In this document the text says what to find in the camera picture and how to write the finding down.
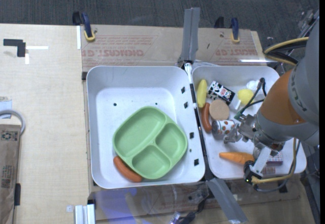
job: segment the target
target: wooden table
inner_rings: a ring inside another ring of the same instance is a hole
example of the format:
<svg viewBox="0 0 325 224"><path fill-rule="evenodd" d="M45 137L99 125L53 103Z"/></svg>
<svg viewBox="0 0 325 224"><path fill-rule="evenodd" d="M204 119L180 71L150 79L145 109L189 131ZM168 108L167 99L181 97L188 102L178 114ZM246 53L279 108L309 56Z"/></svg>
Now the wooden table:
<svg viewBox="0 0 325 224"><path fill-rule="evenodd" d="M14 223L74 223L71 209L87 204L89 161L78 34L76 26L0 25L1 40L21 39L27 46L41 47L28 50L26 64L24 57L17 57L16 47L0 45L0 95L10 97L12 108L26 121L17 177L21 198ZM14 118L0 122L17 123ZM251 223L269 218L313 223L305 190L298 181L297 186L299 199L246 205L245 214ZM203 212L193 223L228 223L220 209ZM162 218L146 220L162 223L158 221Z"/></svg>

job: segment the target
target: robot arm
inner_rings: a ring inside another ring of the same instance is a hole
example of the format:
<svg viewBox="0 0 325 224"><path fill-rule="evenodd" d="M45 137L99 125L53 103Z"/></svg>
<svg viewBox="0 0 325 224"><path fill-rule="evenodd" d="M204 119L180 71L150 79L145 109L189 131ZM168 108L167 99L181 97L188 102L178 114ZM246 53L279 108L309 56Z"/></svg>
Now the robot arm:
<svg viewBox="0 0 325 224"><path fill-rule="evenodd" d="M319 145L318 58L319 21L308 38L305 57L273 84L256 115L239 117L241 123L236 131L240 137L234 132L224 137L225 143L241 137L254 143L255 162L244 167L246 182L261 179L269 155L276 155L291 138Z"/></svg>

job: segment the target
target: green tray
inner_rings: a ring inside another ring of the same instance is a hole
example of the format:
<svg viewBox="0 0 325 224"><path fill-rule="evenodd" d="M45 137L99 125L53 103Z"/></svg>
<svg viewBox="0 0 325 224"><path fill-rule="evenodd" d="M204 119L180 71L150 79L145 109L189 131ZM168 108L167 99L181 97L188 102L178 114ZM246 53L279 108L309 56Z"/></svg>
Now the green tray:
<svg viewBox="0 0 325 224"><path fill-rule="evenodd" d="M133 113L115 131L113 147L143 178L158 179L183 157L187 137L167 114L147 106Z"/></svg>

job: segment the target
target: white cable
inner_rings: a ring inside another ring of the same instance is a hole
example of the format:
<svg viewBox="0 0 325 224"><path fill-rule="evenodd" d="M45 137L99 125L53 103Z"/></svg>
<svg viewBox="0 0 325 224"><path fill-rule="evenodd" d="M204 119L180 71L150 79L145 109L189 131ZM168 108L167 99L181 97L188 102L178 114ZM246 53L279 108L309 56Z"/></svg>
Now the white cable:
<svg viewBox="0 0 325 224"><path fill-rule="evenodd" d="M19 120L21 122L20 135L22 135L22 133L25 130L25 120L24 120L23 116L18 111L13 110L13 109L6 109L6 110L0 111L0 116L6 115L6 114L14 115L19 118Z"/></svg>

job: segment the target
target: table top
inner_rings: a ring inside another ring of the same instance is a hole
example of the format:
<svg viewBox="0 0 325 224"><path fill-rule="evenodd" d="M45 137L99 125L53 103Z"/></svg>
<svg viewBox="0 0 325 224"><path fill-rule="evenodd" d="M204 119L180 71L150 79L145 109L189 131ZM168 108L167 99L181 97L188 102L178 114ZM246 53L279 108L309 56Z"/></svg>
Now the table top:
<svg viewBox="0 0 325 224"><path fill-rule="evenodd" d="M257 33L252 35L261 48ZM0 25L1 39L21 39L30 47L26 60L17 57L16 47L0 46L0 95L11 98L12 108L26 121L14 223L73 223L71 208L87 203L92 183L79 36L78 26ZM311 223L311 212L305 212Z"/></svg>

